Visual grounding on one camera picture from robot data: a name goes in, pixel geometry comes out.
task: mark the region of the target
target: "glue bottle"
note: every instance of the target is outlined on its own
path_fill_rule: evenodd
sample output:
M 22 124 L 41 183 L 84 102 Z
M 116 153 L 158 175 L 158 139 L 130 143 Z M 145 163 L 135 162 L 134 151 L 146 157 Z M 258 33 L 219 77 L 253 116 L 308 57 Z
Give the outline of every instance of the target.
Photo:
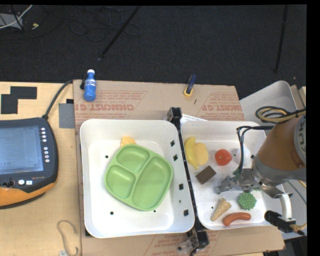
M 87 102 L 93 102 L 96 99 L 96 88 L 97 83 L 95 79 L 95 71 L 93 69 L 89 69 L 87 71 L 87 79 L 84 82 L 84 96 L 83 98 Z

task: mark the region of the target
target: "brown sausage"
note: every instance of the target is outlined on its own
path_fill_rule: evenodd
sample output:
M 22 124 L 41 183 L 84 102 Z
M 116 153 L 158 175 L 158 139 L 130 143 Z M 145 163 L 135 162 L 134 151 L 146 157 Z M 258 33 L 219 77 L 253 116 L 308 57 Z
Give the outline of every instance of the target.
M 236 220 L 248 221 L 250 219 L 251 219 L 250 213 L 247 213 L 247 212 L 234 212 L 234 213 L 230 213 L 229 215 L 224 217 L 222 222 L 223 222 L 223 224 L 225 226 L 229 226 L 232 222 L 234 222 Z

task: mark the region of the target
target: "toy tomato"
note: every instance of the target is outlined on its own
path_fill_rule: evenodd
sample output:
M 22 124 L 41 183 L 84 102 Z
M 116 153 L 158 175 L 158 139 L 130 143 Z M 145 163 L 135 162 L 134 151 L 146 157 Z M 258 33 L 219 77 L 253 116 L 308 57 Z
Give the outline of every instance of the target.
M 215 157 L 216 163 L 220 166 L 225 166 L 225 165 L 229 164 L 230 161 L 232 160 L 231 153 L 224 148 L 218 150 L 215 153 L 214 157 Z

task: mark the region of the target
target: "white tray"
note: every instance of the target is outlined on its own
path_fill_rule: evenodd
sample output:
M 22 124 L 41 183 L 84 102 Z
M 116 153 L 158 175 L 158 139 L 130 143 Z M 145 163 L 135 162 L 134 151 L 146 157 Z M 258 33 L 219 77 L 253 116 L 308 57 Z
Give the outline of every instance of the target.
M 170 188 L 154 211 L 134 209 L 114 198 L 105 187 L 105 171 L 120 148 L 123 136 L 130 136 L 136 144 L 163 156 L 173 167 Z M 179 135 L 172 123 L 164 120 L 90 119 L 82 124 L 80 139 L 84 223 L 92 236 L 111 238 L 184 233 L 193 227 L 195 215 Z
M 264 214 L 267 211 L 265 204 L 266 195 L 261 191 L 254 190 L 252 192 L 257 199 L 257 202 L 255 207 L 251 210 L 243 210 L 239 207 L 237 197 L 243 192 L 239 188 L 233 188 L 229 191 L 222 192 L 221 194 L 216 193 L 216 188 L 221 184 L 222 180 L 227 175 L 232 177 L 232 172 L 239 166 L 239 162 L 235 155 L 240 148 L 236 131 L 237 127 L 240 126 L 258 126 L 258 124 L 248 121 L 187 121 L 181 126 L 181 135 L 184 142 L 189 137 L 195 137 L 196 143 L 204 143 L 208 149 L 208 162 L 205 165 L 200 166 L 198 170 L 188 163 L 188 169 L 199 220 L 210 230 L 269 225 L 264 219 Z M 266 135 L 263 130 L 249 130 L 244 135 L 244 147 L 248 148 L 251 154 L 256 155 L 265 138 Z M 231 162 L 225 166 L 220 166 L 216 163 L 215 153 L 219 149 L 226 149 L 232 154 Z M 249 162 L 250 163 L 243 167 L 250 168 L 252 159 L 250 159 Z M 207 166 L 211 166 L 216 171 L 216 175 L 209 179 L 205 184 L 201 184 L 197 180 L 196 174 Z M 230 202 L 232 207 L 219 219 L 211 221 L 211 216 L 221 198 L 225 198 Z M 236 212 L 250 213 L 251 220 L 237 220 L 230 226 L 224 226 L 222 222 L 223 218 L 228 214 Z

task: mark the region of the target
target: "green divided plate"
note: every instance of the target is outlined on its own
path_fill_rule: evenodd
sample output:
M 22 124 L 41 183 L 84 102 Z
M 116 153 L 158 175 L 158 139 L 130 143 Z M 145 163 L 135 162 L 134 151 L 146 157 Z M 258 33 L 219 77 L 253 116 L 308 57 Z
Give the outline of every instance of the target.
M 143 146 L 127 144 L 112 158 L 104 174 L 104 184 L 123 203 L 151 211 L 166 196 L 173 175 L 173 168 L 164 157 Z

